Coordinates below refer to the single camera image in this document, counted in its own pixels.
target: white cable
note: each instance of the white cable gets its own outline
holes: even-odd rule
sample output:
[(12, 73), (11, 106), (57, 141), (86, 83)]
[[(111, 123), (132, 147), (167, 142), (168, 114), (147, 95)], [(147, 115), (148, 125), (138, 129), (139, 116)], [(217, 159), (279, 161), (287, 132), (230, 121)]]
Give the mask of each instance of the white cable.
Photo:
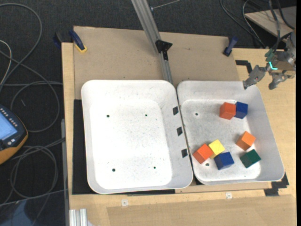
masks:
[[(8, 47), (8, 49), (9, 49), (9, 57), (12, 57), (13, 53), (11, 52), (10, 46), (5, 41), (3, 41), (3, 40), (0, 40), (0, 42), (4, 43)], [(5, 72), (4, 76), (3, 76), (3, 79), (0, 82), (0, 84), (3, 83), (5, 77), (7, 76), (8, 72), (9, 72), (9, 69), (10, 69), (10, 66), (11, 66), (11, 59), (9, 60), (8, 68), (7, 68), (7, 70), (6, 70), (6, 72)]]

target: blue screen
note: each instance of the blue screen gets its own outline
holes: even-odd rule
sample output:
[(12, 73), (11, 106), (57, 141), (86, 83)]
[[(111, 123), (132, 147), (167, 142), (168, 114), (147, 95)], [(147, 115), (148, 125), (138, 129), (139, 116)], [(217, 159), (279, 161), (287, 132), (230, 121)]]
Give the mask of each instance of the blue screen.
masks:
[(4, 140), (13, 134), (17, 133), (17, 130), (12, 124), (0, 113), (0, 140)]

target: yellow and black device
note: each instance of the yellow and black device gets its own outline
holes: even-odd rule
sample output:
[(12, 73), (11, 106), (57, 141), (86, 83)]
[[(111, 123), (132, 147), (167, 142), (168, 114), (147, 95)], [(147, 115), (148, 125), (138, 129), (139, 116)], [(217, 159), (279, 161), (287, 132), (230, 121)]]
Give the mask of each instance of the yellow and black device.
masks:
[(0, 164), (11, 158), (28, 138), (20, 119), (0, 104)]

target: white tray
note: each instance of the white tray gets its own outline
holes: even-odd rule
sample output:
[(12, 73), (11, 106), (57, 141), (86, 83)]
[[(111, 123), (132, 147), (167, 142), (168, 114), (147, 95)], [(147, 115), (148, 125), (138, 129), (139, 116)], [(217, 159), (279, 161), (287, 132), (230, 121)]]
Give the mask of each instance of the white tray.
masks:
[[(235, 164), (218, 170), (214, 159), (200, 164), (192, 156), (196, 178), (203, 184), (229, 184), (239, 182), (277, 181), (284, 175), (284, 167), (269, 124), (265, 107), (256, 86), (244, 90), (242, 82), (184, 81), (177, 88), (186, 137), (191, 154), (204, 143), (216, 139), (229, 151)], [(219, 117), (224, 102), (248, 104), (244, 119)], [(246, 152), (235, 143), (248, 131), (256, 137), (254, 145), (261, 160), (245, 168), (239, 159)]]
[(176, 189), (191, 183), (170, 83), (94, 80), (83, 85), (81, 95), (87, 179), (95, 192)]

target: block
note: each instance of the block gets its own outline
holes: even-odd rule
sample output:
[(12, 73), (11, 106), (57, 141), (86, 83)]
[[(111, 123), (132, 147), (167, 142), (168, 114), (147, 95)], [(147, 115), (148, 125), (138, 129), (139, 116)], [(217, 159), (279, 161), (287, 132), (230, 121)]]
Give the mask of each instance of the block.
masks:
[(213, 154), (210, 156), (211, 159), (216, 157), (218, 154), (222, 153), (225, 150), (225, 147), (219, 140), (215, 140), (209, 144), (209, 147), (213, 151)]
[(234, 117), (243, 119), (248, 114), (248, 104), (236, 102), (236, 114)]
[(193, 154), (194, 158), (197, 159), (199, 163), (203, 163), (206, 161), (211, 155), (213, 151), (207, 144), (203, 144), (198, 150)]
[(218, 170), (228, 168), (234, 164), (233, 158), (230, 152), (221, 153), (214, 158)]
[(245, 131), (237, 140), (236, 145), (238, 145), (241, 149), (246, 151), (253, 145), (255, 140), (255, 136)]
[(240, 157), (241, 162), (244, 164), (246, 168), (252, 166), (254, 163), (261, 160), (258, 153), (255, 151), (255, 149), (247, 152), (245, 155)]
[(220, 117), (231, 120), (236, 115), (236, 105), (225, 102), (220, 107)]

